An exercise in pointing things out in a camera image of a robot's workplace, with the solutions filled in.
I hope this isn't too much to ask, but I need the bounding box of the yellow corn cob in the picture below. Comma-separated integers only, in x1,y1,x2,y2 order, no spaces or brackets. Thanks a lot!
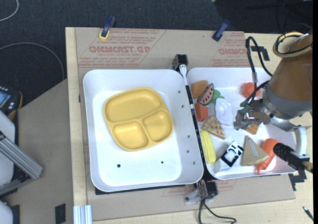
199,130,217,164

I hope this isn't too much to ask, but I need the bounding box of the orange biscuit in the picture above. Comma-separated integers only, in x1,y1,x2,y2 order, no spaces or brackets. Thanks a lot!
244,123,260,136

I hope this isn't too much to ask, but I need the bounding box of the orange toy bread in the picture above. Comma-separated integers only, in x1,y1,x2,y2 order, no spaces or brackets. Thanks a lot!
190,80,209,100

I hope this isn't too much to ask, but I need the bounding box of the orange red cube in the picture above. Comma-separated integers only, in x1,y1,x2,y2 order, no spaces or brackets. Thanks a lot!
194,102,209,123

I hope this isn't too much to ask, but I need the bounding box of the green toy lettuce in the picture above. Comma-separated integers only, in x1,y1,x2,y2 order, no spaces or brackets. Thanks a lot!
211,89,226,105

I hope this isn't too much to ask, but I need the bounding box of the beige triangle sandwich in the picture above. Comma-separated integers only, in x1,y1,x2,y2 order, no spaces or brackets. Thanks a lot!
241,135,270,167

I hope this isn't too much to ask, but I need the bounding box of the black and white carton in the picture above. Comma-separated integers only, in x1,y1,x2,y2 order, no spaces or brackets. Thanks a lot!
220,140,245,168

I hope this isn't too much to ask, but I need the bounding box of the white plastic tray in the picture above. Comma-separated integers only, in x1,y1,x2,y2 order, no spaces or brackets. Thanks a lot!
82,69,205,193
186,67,299,180

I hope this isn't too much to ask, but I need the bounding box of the white fried egg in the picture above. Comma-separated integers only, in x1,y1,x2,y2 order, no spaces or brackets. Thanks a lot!
214,97,236,127

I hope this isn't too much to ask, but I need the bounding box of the black block with thin wires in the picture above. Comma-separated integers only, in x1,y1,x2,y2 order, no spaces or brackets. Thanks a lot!
172,54,189,70
183,180,220,205

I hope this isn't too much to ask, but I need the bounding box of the thin black and white rod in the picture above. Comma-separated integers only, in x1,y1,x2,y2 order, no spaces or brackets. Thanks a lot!
178,65,207,182

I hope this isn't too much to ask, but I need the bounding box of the black cylinder on white bracket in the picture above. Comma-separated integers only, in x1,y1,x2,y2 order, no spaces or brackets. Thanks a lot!
270,115,312,172

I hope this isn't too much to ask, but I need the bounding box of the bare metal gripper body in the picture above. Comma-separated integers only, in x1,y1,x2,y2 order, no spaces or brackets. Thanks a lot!
247,99,277,125

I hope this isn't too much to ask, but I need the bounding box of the tan pizza slice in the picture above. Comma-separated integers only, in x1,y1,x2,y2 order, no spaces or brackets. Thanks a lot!
201,115,227,140

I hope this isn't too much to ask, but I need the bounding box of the black pen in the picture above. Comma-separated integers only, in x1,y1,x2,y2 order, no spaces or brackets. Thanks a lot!
302,206,314,222

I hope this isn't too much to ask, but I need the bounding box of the yellow divided plate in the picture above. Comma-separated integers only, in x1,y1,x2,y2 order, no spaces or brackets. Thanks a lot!
102,87,174,152

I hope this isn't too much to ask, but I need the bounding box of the brown cardboard board red print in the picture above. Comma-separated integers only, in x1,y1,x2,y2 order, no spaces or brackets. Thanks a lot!
74,27,297,221

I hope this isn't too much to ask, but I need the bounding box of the red watermelon slice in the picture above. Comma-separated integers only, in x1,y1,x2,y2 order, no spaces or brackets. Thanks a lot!
197,83,215,106

